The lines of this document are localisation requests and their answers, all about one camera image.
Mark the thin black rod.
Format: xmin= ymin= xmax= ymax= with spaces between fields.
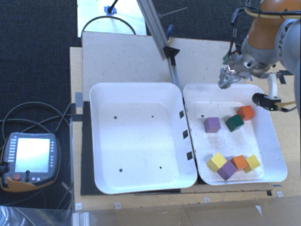
xmin=182 ymin=88 xmax=199 ymax=181

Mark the yellow cube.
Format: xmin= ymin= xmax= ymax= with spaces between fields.
xmin=206 ymin=152 xmax=228 ymax=173
xmin=243 ymin=154 xmax=261 ymax=174

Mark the purple cube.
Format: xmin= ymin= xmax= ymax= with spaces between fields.
xmin=216 ymin=161 xmax=238 ymax=181
xmin=203 ymin=117 xmax=221 ymax=134

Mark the black cylinder on white bracket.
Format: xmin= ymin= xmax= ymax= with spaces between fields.
xmin=252 ymin=73 xmax=282 ymax=112

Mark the white plastic tray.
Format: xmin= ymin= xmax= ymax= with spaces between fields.
xmin=182 ymin=82 xmax=288 ymax=186
xmin=89 ymin=82 xmax=198 ymax=195

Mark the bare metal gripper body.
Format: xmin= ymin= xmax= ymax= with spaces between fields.
xmin=225 ymin=55 xmax=259 ymax=80

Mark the orange cube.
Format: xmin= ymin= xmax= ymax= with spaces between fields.
xmin=236 ymin=105 xmax=255 ymax=121
xmin=230 ymin=154 xmax=249 ymax=171

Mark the green cube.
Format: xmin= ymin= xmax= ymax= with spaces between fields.
xmin=225 ymin=114 xmax=245 ymax=132

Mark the pale wood board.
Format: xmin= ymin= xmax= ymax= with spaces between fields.
xmin=81 ymin=31 xmax=286 ymax=194

